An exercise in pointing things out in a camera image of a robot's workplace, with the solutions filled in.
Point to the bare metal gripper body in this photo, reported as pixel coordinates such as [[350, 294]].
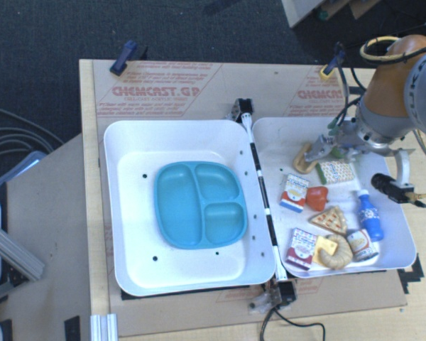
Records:
[[355, 139]]

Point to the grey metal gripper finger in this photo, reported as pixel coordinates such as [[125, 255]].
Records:
[[316, 153], [323, 140]]

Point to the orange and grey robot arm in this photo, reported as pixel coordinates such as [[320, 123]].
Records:
[[387, 87]]

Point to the white printed packet green edge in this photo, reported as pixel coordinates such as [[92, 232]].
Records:
[[337, 172]]

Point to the red toy pepper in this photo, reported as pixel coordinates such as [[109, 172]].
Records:
[[317, 198]]

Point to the red and white carton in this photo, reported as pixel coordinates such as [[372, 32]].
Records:
[[301, 249], [294, 194]]

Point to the toy pizza slice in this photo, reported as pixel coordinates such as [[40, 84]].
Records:
[[332, 220]]

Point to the thin black and white rod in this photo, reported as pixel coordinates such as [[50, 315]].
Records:
[[266, 204]]

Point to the blue bottle white cap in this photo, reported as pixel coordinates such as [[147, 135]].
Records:
[[370, 215]]

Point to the yellow cheese wedge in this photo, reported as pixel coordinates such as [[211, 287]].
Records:
[[322, 252]]

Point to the small white printed can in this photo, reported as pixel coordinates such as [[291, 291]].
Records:
[[361, 244]]

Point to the beige toy croissant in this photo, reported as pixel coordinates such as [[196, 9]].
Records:
[[341, 256]]

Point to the white plastic tray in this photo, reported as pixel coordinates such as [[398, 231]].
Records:
[[394, 240], [135, 204]]

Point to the brown cardboard board red print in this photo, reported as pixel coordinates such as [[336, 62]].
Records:
[[206, 94]]

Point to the blue divided plate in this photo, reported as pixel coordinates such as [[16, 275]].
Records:
[[184, 204]]

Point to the black cylinder on white bracket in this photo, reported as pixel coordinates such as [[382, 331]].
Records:
[[390, 187]]

